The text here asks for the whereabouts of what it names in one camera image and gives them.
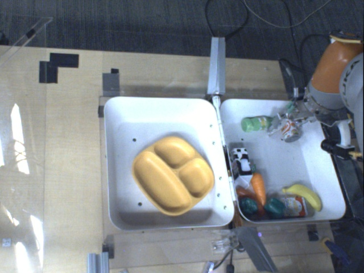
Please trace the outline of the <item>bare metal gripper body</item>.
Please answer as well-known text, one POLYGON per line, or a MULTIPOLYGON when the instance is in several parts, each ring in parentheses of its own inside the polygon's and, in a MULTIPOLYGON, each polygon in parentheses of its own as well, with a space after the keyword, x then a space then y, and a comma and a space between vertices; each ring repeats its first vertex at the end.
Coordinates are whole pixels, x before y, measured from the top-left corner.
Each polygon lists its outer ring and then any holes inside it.
POLYGON ((308 109, 306 97, 294 97, 286 107, 286 118, 290 120, 315 120, 308 109))

